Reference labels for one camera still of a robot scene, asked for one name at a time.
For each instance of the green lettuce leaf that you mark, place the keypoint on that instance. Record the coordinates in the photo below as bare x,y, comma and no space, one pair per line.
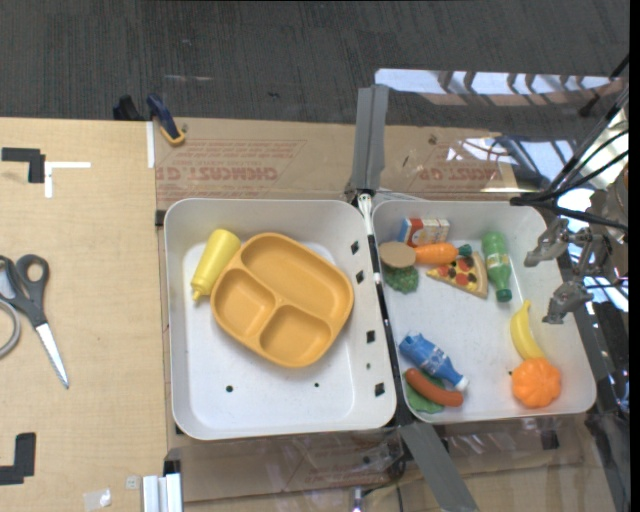
420,404

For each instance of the green broccoli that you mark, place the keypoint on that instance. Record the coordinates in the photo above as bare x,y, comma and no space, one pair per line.
402,281

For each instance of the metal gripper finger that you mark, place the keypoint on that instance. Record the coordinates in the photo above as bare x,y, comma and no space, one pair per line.
566,299
545,246

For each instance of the green bottle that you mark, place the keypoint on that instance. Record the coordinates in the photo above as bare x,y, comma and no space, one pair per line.
497,260

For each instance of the yellow banana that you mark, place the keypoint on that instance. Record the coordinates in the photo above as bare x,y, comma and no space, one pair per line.
522,335

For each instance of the orange carrot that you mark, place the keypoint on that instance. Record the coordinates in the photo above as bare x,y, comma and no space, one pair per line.
435,253

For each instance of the blue bottle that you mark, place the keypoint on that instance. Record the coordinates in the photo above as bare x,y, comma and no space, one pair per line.
425,355

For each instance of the pizza slice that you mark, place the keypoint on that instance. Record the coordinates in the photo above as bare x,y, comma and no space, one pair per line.
465,275

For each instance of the brown round biscuit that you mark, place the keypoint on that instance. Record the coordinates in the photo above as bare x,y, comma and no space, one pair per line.
397,255

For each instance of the brown cardboard board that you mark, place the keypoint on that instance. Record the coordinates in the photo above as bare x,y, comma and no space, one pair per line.
300,165

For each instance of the orange pumpkin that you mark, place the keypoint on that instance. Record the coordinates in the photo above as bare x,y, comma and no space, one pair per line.
535,382

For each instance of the red and white carton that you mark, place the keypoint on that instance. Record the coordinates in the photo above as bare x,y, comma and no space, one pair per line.
425,231

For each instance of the orange divided plate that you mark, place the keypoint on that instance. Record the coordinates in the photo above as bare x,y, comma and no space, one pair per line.
280,260

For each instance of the white plastic tray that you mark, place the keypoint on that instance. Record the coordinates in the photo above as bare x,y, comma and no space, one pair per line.
280,400
475,340

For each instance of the grey scissors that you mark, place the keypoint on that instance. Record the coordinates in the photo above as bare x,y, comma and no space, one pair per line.
36,312

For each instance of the yellow mustard bottle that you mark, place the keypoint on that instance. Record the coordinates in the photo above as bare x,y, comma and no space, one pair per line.
215,260

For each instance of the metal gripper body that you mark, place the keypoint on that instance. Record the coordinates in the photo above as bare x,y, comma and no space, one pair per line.
591,250

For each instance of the red sausage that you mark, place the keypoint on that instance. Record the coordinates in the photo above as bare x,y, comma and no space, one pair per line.
435,390

